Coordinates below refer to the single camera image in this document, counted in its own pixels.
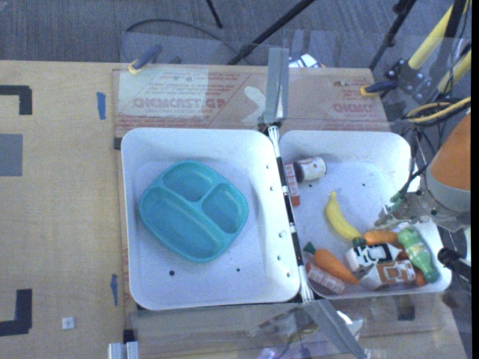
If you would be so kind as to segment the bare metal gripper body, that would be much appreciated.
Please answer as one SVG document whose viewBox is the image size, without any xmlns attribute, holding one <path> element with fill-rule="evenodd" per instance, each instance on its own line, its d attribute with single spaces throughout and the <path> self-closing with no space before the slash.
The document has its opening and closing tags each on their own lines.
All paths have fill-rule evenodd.
<svg viewBox="0 0 479 359">
<path fill-rule="evenodd" d="M 413 225 L 430 221 L 436 214 L 436 209 L 429 206 L 421 191 L 404 194 L 398 192 L 380 210 L 374 226 L 378 230 L 392 230 L 401 224 Z"/>
</svg>

